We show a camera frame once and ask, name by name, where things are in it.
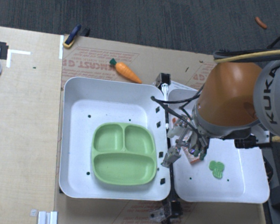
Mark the green divided plate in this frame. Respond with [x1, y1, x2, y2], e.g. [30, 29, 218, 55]
[87, 119, 162, 190]

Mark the black cylinder on white bracket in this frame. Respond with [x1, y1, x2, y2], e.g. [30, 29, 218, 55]
[233, 124, 272, 153]

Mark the orange toy carrot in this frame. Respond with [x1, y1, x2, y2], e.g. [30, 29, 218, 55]
[107, 57, 145, 85]

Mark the white plastic tray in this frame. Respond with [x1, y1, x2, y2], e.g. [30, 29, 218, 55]
[52, 75, 183, 209]
[156, 87, 280, 212]

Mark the black block with thin wires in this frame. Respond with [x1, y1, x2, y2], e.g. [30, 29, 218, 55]
[148, 198, 185, 224]
[155, 72, 172, 88]

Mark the orange toy sausage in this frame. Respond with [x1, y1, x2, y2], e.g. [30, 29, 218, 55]
[254, 16, 269, 30]

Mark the brown cardboard board red print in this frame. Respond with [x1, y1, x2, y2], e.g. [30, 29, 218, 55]
[42, 34, 280, 224]

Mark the green toy broccoli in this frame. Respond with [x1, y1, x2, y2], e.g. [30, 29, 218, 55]
[207, 160, 226, 180]

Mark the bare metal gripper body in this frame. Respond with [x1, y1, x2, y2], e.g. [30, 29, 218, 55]
[174, 114, 213, 158]

